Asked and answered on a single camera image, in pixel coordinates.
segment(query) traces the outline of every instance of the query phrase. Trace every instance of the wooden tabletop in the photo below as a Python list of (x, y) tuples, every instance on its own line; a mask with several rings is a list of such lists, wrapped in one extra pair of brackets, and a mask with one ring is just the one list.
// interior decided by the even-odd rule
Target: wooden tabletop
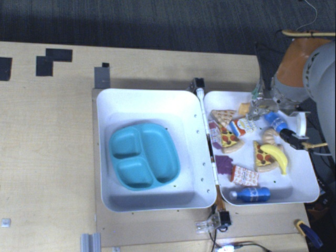
[[(52, 77), (37, 77), (36, 57), (46, 56), (46, 48), (71, 49), (72, 62), (54, 61)], [(80, 251), (81, 234), (100, 232), (94, 67), (109, 63), (116, 88), (184, 90), (202, 77), (207, 91), (251, 91), (259, 77), (256, 57), (244, 55), (2, 42), (0, 57), (12, 59), (10, 80), (0, 81), (0, 218), (12, 221), (0, 228), (1, 251)], [(254, 240), (272, 251), (308, 251), (294, 227), (295, 219), (308, 223), (303, 204), (227, 208), (233, 225), (218, 243)], [(143, 224), (150, 212), (139, 212), (135, 228), (134, 217), (112, 214), (123, 238), (111, 244), (101, 233), (102, 244), (122, 252), (210, 251), (208, 236), (192, 230), (207, 212), (155, 211)], [(164, 224), (169, 227), (150, 236)]]

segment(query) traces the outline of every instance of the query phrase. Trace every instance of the blue bottle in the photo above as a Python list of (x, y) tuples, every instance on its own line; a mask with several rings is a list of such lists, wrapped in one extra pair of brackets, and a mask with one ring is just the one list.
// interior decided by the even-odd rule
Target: blue bottle
[(245, 203), (266, 202), (271, 193), (266, 187), (247, 187), (240, 192), (230, 191), (231, 200), (241, 200)]
[(287, 123), (274, 112), (269, 112), (268, 114), (264, 115), (264, 118), (278, 133), (282, 129), (288, 129)]

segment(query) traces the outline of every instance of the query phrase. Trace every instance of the blue plate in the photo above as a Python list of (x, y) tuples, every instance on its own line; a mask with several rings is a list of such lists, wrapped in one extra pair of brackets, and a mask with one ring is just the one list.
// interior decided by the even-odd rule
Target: blue plate
[(116, 131), (109, 152), (120, 183), (130, 190), (148, 190), (172, 182), (180, 173), (180, 161), (167, 130), (143, 123)]

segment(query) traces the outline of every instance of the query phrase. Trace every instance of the yellow banana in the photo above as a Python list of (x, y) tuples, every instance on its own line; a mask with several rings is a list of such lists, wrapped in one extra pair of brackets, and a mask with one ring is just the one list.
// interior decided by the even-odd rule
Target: yellow banana
[(288, 164), (288, 160), (287, 160), (286, 155), (281, 151), (280, 148), (274, 145), (266, 144), (266, 145), (262, 145), (260, 149), (270, 154), (271, 156), (273, 156), (274, 159), (276, 159), (277, 162), (279, 163), (279, 166), (281, 168), (281, 173), (286, 174), (286, 167)]

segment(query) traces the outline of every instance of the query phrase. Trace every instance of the purple package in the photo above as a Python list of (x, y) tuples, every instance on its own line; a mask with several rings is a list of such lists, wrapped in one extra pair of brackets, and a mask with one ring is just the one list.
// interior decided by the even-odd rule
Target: purple package
[(217, 156), (215, 155), (215, 161), (217, 166), (218, 174), (231, 174), (232, 172), (232, 161), (229, 156)]
[(217, 122), (211, 120), (209, 122), (209, 129), (210, 129), (212, 146), (216, 149), (222, 149), (221, 130), (219, 129)]

